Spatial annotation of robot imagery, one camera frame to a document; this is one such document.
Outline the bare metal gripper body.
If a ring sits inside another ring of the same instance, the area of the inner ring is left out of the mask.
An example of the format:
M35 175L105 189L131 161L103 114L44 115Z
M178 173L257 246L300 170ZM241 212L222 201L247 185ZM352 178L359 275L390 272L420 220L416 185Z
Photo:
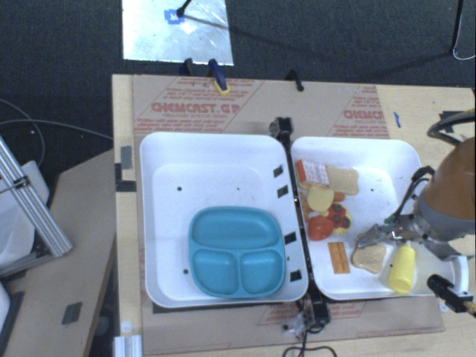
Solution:
M391 215L386 219L388 238L396 242L418 242L432 240L432 229L419 214Z

